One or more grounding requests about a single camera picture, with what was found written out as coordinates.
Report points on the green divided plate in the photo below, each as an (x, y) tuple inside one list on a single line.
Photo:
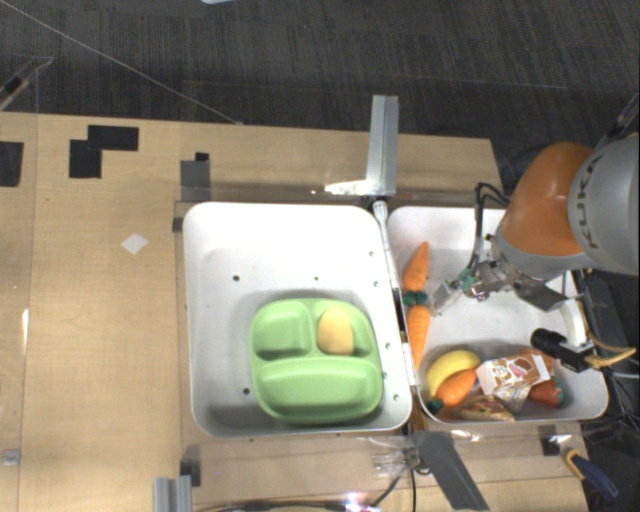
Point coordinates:
[(315, 390)]

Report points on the yellow oval toy bread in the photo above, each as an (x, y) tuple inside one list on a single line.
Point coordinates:
[(335, 332)]

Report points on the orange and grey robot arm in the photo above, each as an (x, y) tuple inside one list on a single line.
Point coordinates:
[(545, 210)]

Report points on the white plastic tray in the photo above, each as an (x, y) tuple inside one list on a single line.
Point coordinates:
[(280, 250), (450, 330)]

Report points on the orange carrot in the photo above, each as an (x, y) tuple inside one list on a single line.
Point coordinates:
[(419, 330), (417, 267), (546, 391), (456, 387)]

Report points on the yellow banana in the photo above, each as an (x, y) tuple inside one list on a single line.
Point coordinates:
[(447, 364)]

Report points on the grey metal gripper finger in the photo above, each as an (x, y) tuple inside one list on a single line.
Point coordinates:
[(440, 301), (453, 286)]

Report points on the pale wood board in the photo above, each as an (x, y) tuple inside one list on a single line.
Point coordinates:
[(300, 165)]

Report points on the brown and white packet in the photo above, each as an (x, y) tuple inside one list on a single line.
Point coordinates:
[(510, 375)]

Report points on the black cylinder on white bracket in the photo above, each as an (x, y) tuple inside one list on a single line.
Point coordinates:
[(555, 345)]

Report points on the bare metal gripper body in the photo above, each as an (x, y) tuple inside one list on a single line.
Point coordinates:
[(492, 281)]

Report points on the pizza slice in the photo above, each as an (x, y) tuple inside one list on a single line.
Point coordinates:
[(482, 411)]

